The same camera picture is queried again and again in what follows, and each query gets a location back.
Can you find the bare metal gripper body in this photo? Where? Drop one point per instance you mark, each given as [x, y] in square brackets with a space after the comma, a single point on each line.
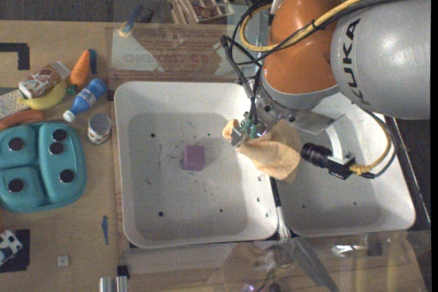
[265, 119]

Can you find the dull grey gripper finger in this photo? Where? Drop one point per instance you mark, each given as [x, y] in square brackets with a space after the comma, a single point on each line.
[236, 137]

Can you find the tan pizza slice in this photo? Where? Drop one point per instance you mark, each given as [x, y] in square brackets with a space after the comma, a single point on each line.
[273, 157]

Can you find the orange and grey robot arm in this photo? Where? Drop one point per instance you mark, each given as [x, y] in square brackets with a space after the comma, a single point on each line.
[380, 58]

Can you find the purple cube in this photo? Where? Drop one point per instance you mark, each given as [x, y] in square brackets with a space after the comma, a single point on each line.
[193, 157]

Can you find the white plastic tray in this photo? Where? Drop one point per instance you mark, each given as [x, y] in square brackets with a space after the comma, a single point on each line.
[342, 201]
[191, 195]

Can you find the thin black and white rod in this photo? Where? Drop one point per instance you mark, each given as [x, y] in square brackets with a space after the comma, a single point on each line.
[282, 219]

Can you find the small white printed can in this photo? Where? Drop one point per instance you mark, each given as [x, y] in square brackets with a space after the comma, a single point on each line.
[99, 130]

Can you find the blue bottle white cap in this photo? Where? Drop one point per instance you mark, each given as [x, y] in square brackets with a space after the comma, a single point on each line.
[85, 98]

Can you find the orange carrot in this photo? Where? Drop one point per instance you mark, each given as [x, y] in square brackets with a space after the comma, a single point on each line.
[80, 70]

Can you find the yellow banana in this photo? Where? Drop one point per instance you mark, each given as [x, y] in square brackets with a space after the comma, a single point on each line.
[48, 102]

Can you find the teal divided plate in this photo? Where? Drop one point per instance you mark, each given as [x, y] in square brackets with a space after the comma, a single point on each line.
[37, 164]

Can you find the brown and white carton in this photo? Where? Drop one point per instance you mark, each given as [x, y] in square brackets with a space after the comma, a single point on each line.
[41, 80]

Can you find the red-brown sausage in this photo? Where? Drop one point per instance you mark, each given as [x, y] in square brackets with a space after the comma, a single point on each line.
[20, 119]

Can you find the pale patterned packet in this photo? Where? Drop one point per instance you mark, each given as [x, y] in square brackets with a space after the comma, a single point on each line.
[9, 103]

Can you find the black cylinder on white bracket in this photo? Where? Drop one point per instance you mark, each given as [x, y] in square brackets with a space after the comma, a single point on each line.
[316, 154]

